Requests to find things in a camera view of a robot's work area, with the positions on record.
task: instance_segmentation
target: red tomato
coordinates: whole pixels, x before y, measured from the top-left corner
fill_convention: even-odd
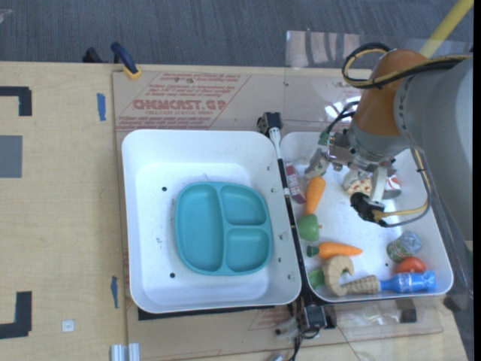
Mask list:
[[[403,260],[396,269],[397,273],[423,273],[426,271],[426,265],[423,261],[415,256],[409,256]]]

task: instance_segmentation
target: blue clamp handle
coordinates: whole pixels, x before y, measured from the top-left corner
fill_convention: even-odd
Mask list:
[[[113,53],[115,53],[116,56],[118,56],[120,60],[122,60],[124,65],[123,70],[131,79],[137,79],[141,76],[142,71],[137,68],[134,60],[124,47],[115,41],[110,46],[110,49],[113,51]]]

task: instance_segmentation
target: wooden table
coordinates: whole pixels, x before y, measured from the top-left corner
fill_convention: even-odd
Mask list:
[[[265,74],[281,83],[284,75],[283,68],[140,67]],[[17,294],[32,293],[31,328],[20,329],[23,336],[0,339],[0,359],[108,359],[111,345],[129,343],[112,84],[113,71],[120,69],[111,64],[0,62],[0,86],[32,91],[31,116],[19,116],[17,97],[0,96],[0,135],[21,135],[23,146],[21,177],[0,177],[0,333],[4,337],[9,336],[9,328],[22,324],[22,311],[28,310],[25,305],[16,306]],[[105,97],[103,121],[98,113],[99,93]],[[282,92],[272,92],[268,98],[272,105],[282,102]],[[112,290],[113,281],[117,293]],[[466,359],[451,312],[439,301],[432,304],[436,322],[428,325],[434,328],[428,330],[431,334],[350,344],[328,334],[312,344],[305,341],[297,359],[354,360],[356,353],[361,359]],[[232,316],[242,320],[247,314],[252,313]],[[236,322],[224,325],[219,315],[198,316],[190,323],[198,325],[202,320],[219,330],[212,335],[230,341],[225,329]],[[169,358],[160,344],[158,357],[145,359],[205,356],[210,361],[264,361],[273,353],[272,347],[285,356],[292,352],[292,344],[276,343],[269,337],[271,330],[264,330],[259,331],[269,342],[264,347],[250,347],[239,338],[237,355],[220,351],[189,356],[183,352],[189,339],[182,335],[188,325],[185,317],[166,319],[168,347],[176,348],[177,355]],[[337,343],[326,343],[330,337]],[[141,346],[141,356],[144,353],[152,350],[144,352]]]

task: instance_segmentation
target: can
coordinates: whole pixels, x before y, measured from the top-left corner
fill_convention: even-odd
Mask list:
[[[386,251],[395,262],[402,262],[409,256],[413,256],[422,248],[422,242],[415,232],[406,231],[401,236],[388,244]]]

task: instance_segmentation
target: robotic arm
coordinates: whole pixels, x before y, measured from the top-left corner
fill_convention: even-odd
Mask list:
[[[369,52],[383,53],[370,78],[350,78],[350,65]],[[363,89],[358,108],[348,129],[329,135],[327,151],[318,150],[306,173],[315,171],[321,160],[372,173],[371,196],[355,193],[351,198],[363,215],[383,210],[384,183],[395,173],[396,155],[407,148],[418,150],[464,239],[472,240],[472,55],[426,59],[411,50],[367,44],[346,58],[343,76]]]

